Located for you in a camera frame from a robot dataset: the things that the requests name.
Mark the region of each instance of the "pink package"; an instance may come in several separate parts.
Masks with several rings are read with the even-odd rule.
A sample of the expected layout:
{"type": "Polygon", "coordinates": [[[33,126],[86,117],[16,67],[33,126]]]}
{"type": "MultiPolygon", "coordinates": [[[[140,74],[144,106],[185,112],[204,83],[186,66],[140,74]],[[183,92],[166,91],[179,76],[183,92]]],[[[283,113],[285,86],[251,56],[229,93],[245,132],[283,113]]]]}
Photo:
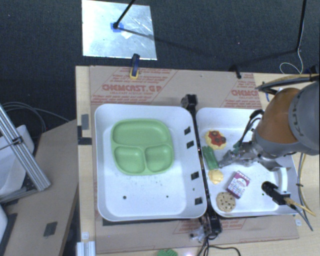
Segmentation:
{"type": "Polygon", "coordinates": [[[249,183],[250,179],[240,171],[237,171],[226,190],[234,195],[235,198],[239,199],[249,183]]]}

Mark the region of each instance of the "green plate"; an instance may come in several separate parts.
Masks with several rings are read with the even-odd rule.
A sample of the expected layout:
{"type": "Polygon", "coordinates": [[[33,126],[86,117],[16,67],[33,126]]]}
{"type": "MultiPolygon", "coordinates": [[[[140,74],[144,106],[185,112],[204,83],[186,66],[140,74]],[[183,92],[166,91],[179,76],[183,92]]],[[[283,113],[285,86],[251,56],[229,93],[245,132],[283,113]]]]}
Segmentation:
{"type": "Polygon", "coordinates": [[[156,119],[126,119],[111,130],[111,148],[117,168],[128,175],[154,175],[174,161],[168,127],[156,119]]]}

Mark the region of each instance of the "white bracket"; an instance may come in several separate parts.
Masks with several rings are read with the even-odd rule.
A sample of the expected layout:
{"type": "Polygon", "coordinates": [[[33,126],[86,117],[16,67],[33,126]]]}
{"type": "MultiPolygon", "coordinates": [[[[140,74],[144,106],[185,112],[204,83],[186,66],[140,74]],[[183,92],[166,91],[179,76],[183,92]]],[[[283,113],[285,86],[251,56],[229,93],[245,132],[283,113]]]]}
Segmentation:
{"type": "Polygon", "coordinates": [[[77,242],[76,256],[96,256],[96,243],[94,241],[77,242]]]}

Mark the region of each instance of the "black carpet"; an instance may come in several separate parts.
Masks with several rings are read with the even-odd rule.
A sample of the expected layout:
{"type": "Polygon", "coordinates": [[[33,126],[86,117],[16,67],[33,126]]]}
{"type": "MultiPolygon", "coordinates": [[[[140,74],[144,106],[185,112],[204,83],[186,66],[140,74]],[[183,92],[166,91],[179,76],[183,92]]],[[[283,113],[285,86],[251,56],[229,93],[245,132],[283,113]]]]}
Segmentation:
{"type": "MultiPolygon", "coordinates": [[[[212,71],[238,65],[241,72],[279,73],[280,63],[290,62],[300,69],[295,49],[302,2],[137,0],[150,5],[158,58],[140,65],[212,71]]],[[[306,69],[319,65],[319,30],[320,2],[309,0],[301,42],[306,69]]],[[[0,1],[0,103],[23,102],[74,119],[76,65],[128,66],[129,61],[82,56],[80,0],[0,1]]],[[[283,70],[296,72],[290,66],[283,70]]],[[[30,132],[37,133],[34,116],[10,115],[17,122],[23,115],[31,119],[30,132]]],[[[63,123],[43,118],[48,129],[63,123]]]]}

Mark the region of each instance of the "wooden table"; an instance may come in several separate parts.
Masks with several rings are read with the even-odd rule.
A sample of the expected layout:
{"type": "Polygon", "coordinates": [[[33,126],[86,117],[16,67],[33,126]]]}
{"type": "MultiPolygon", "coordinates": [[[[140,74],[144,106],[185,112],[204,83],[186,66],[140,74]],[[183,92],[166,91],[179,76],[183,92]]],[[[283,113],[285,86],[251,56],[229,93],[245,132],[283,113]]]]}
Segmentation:
{"type": "MultiPolygon", "coordinates": [[[[262,82],[269,82],[277,78],[281,78],[282,74],[263,74],[254,73],[254,80],[256,85],[262,82]]],[[[90,92],[90,68],[87,66],[76,67],[76,95],[77,95],[77,125],[82,125],[83,114],[88,115],[87,118],[91,119],[91,92],[90,92]]],[[[306,84],[295,86],[303,88],[306,84]]],[[[264,93],[259,94],[261,105],[263,108],[268,104],[264,93]]],[[[83,137],[92,137],[91,123],[86,129],[82,130],[83,137]]],[[[95,212],[94,212],[94,184],[93,184],[93,149],[90,145],[79,145],[79,198],[80,198],[80,227],[82,233],[82,242],[95,241],[95,212]]],[[[294,163],[298,166],[299,155],[295,155],[294,163]]],[[[265,255],[316,255],[320,252],[320,193],[319,193],[319,156],[306,156],[303,165],[302,183],[304,184],[303,192],[309,207],[315,212],[317,217],[310,216],[309,220],[313,226],[314,231],[310,231],[308,226],[301,220],[302,225],[298,227],[299,239],[291,240],[277,240],[269,242],[256,242],[256,243],[241,243],[232,244],[231,246],[237,247],[242,255],[246,256],[265,256],[265,255]]],[[[197,254],[198,247],[177,248],[174,249],[178,252],[179,256],[194,256],[197,254]]],[[[108,256],[156,256],[158,250],[147,250],[139,252],[122,252],[122,253],[109,253],[108,256]]],[[[209,255],[235,255],[234,251],[219,251],[210,249],[209,255]]]]}
{"type": "Polygon", "coordinates": [[[35,160],[51,186],[4,208],[17,214],[5,256],[63,254],[78,200],[77,145],[76,120],[41,135],[35,160]],[[48,224],[55,229],[44,236],[48,224]]]}

